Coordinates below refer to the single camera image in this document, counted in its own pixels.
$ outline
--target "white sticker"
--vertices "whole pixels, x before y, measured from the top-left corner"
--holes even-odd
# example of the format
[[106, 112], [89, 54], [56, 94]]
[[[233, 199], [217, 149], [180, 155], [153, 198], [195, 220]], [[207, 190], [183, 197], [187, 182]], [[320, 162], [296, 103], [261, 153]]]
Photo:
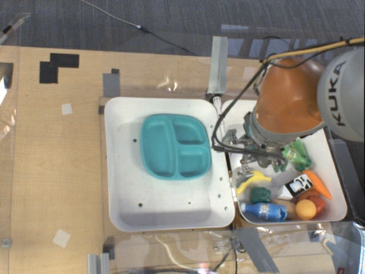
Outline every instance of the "white sticker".
[[56, 245], [59, 245], [62, 248], [65, 248], [71, 235], [62, 229], [59, 229], [56, 233], [55, 237], [53, 238], [53, 242]]
[[65, 103], [62, 105], [62, 115], [71, 115], [72, 114], [72, 105], [70, 103]]
[[243, 80], [250, 80], [253, 75], [257, 72], [257, 68], [255, 67], [246, 67], [244, 69], [244, 73], [242, 75]]

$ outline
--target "yellow handle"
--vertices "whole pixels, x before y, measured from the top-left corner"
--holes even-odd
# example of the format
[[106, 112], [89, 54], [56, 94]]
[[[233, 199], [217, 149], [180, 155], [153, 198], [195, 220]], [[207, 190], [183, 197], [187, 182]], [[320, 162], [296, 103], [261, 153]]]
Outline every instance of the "yellow handle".
[[259, 182], [261, 180], [265, 180], [270, 182], [271, 178], [269, 178], [268, 176], [265, 176], [262, 172], [259, 171], [252, 171], [253, 176], [250, 177], [247, 181], [245, 181], [244, 183], [242, 183], [237, 189], [236, 192], [237, 194], [241, 194], [243, 193], [244, 190], [246, 190], [247, 186], [250, 183], [254, 183], [254, 182]]

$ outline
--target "yellow cable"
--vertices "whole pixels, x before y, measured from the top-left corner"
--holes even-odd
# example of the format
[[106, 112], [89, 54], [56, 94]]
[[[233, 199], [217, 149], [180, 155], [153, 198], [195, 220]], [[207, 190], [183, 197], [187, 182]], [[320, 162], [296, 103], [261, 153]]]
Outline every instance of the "yellow cable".
[[316, 53], [316, 52], [322, 52], [322, 51], [329, 51], [329, 50], [336, 49], [339, 47], [345, 47], [345, 46], [355, 45], [358, 43], [364, 43], [364, 41], [365, 41], [364, 38], [356, 38], [356, 39], [350, 39], [348, 41], [340, 41], [340, 42], [336, 42], [336, 43], [331, 43], [329, 45], [325, 45], [325, 46], [321, 46], [321, 47], [313, 47], [313, 48], [305, 49], [305, 50], [290, 51], [290, 52], [285, 52], [285, 53], [281, 53], [281, 54], [271, 55], [271, 56], [268, 56], [266, 59], [264, 59], [262, 61], [262, 63], [268, 63], [272, 60], [280, 59], [283, 57], [304, 55], [304, 54], [310, 54], [310, 53]]

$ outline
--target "white wire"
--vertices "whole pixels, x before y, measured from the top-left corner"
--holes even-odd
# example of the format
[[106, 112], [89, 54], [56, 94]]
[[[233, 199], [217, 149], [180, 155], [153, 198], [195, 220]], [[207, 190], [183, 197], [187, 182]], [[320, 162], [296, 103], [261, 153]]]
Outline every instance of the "white wire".
[[105, 11], [105, 10], [101, 9], [100, 7], [95, 6], [94, 4], [92, 4], [92, 3], [90, 3], [90, 2], [87, 2], [87, 1], [85, 1], [85, 0], [80, 0], [80, 1], [81, 1], [81, 2], [84, 2], [85, 4], [90, 5], [91, 7], [94, 7], [94, 8], [96, 8], [96, 9], [98, 9], [98, 10], [99, 10], [99, 11], [101, 11], [102, 13], [107, 14], [108, 16], [110, 16], [111, 18], [116, 19], [117, 21], [122, 21], [122, 22], [124, 22], [124, 23], [126, 23], [126, 24], [128, 24], [128, 25], [135, 26], [135, 27], [137, 27], [138, 29], [140, 29], [140, 28], [141, 28], [141, 26], [140, 26], [140, 25], [136, 25], [136, 24], [134, 24], [134, 23], [132, 23], [132, 22], [125, 21], [124, 19], [121, 19], [121, 18], [119, 18], [119, 17], [116, 17], [116, 16], [114, 16], [113, 14], [111, 14], [111, 13], [109, 13], [109, 12], [107, 12], [107, 11]]

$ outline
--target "dark green object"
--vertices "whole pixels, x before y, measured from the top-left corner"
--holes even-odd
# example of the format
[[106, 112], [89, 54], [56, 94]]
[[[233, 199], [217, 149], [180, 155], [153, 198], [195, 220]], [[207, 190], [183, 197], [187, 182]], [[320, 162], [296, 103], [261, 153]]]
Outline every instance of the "dark green object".
[[269, 203], [271, 192], [263, 187], [252, 188], [250, 191], [250, 201], [252, 204], [259, 202]]

